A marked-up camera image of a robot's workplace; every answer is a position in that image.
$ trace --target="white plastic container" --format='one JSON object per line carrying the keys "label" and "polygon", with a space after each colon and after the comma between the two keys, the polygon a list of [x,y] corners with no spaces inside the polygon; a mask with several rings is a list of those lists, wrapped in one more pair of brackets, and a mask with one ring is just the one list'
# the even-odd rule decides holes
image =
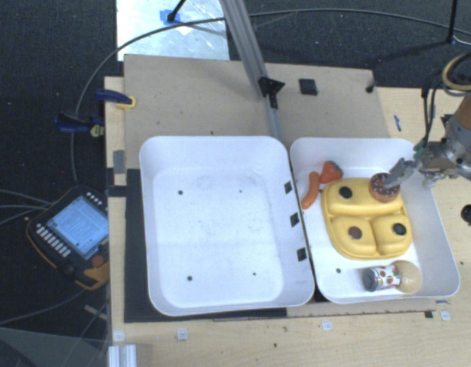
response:
{"label": "white plastic container", "polygon": [[140,163],[157,310],[186,316],[309,301],[313,273],[279,141],[155,137]]}
{"label": "white plastic container", "polygon": [[[371,177],[388,172],[399,158],[412,159],[413,154],[413,144],[401,139],[301,138],[291,146],[291,163],[297,192],[304,197],[309,173],[320,173],[325,161],[336,162],[343,169],[344,177]],[[405,297],[448,297],[458,291],[460,274],[434,196],[430,189],[423,187],[423,179],[415,173],[401,186],[413,239],[408,251],[396,258],[361,261],[344,257],[335,250],[327,234],[321,195],[304,210],[317,286],[327,299],[348,304]],[[420,269],[422,287],[416,294],[403,294],[396,289],[372,293],[364,288],[363,268],[389,265],[398,259],[410,261]]]}

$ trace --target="dark carpet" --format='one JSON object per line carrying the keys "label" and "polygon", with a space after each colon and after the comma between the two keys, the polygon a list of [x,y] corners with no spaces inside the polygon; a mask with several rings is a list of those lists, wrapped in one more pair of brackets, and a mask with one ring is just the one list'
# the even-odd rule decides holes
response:
{"label": "dark carpet", "polygon": [[[449,24],[451,0],[246,0],[250,12],[293,8],[355,8]],[[430,73],[471,51],[447,44],[447,29],[400,18],[352,12],[300,13],[254,20],[264,58],[373,69],[380,86],[420,87]],[[471,0],[460,0],[456,27],[471,33]],[[89,75],[115,48],[115,0],[0,0],[0,188],[56,200],[73,186],[70,136],[54,130],[59,110],[72,112]],[[459,32],[456,36],[471,42]],[[231,57],[237,53],[230,44]],[[105,75],[119,75],[112,61],[86,94],[82,112],[101,115],[93,90]],[[104,143],[76,135],[81,182],[104,190]],[[1,204],[30,204],[0,194]],[[17,214],[0,209],[0,221]],[[67,299],[80,289],[38,256],[25,238],[21,216],[0,226],[0,320]],[[103,288],[61,308],[7,327],[78,336],[92,318],[85,304],[103,305]],[[86,333],[101,339],[98,320]]]}

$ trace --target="yellow toy tray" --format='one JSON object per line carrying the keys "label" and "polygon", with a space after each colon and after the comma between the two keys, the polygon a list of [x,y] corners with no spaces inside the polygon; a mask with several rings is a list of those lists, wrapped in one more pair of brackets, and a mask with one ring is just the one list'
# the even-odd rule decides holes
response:
{"label": "yellow toy tray", "polygon": [[411,224],[400,195],[380,203],[368,189],[369,178],[329,183],[322,194],[327,232],[347,258],[372,260],[403,255],[412,243]]}

